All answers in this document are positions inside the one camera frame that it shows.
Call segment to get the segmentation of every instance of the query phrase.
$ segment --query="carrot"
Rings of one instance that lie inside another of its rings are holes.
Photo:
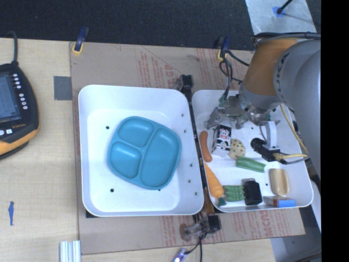
[[[210,167],[204,163],[205,170],[206,170],[206,176],[207,176],[207,183],[208,183],[208,189],[213,197],[216,197],[219,199],[219,206],[225,205],[225,201],[222,198],[224,195],[224,189],[223,186],[220,184],[218,178],[216,175],[212,172]]]
[[[208,147],[207,147],[207,137],[208,133],[207,131],[202,131],[199,136],[199,142],[200,142],[200,147],[201,147],[201,152],[202,152],[202,158],[206,162],[211,162],[212,161],[212,156],[209,153]]]

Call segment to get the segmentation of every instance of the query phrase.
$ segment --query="blue divided dish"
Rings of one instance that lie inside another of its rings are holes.
[[[108,149],[108,165],[124,180],[147,189],[168,185],[182,145],[175,132],[152,120],[131,116],[116,129]]]

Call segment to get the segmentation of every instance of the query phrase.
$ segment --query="cardboard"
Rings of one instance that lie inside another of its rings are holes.
[[[82,254],[129,251],[196,244],[184,241],[182,224],[192,225],[192,216],[143,216],[97,218],[82,203],[77,96],[90,84],[172,88],[180,75],[192,75],[193,93],[224,90],[225,76],[219,69],[217,50],[121,44],[85,43],[80,55],[71,51],[73,119],[77,176],[79,234]],[[252,52],[232,51],[250,62]],[[232,60],[234,78],[242,79],[247,67]],[[237,90],[237,82],[232,82]],[[305,234],[299,209],[275,209],[219,214],[222,229],[203,243],[256,240]]]

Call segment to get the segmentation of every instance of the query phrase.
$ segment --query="brown sausage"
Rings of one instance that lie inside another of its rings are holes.
[[[205,160],[206,162],[211,162],[212,156],[207,147],[207,137],[208,137],[207,131],[202,131],[199,136],[199,142],[200,142],[203,160]]]

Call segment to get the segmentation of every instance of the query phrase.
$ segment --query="wooden table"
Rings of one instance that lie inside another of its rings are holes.
[[[0,38],[0,64],[13,60]],[[71,100],[55,100],[54,76],[70,77],[68,41],[19,42],[18,62],[33,85],[41,129],[28,146],[0,160],[0,261],[59,261],[59,243],[79,240]],[[9,205],[14,202],[13,225]],[[172,261],[178,247],[83,255],[81,261]],[[186,262],[199,261],[197,248]],[[208,244],[203,261],[275,261],[270,239]]]

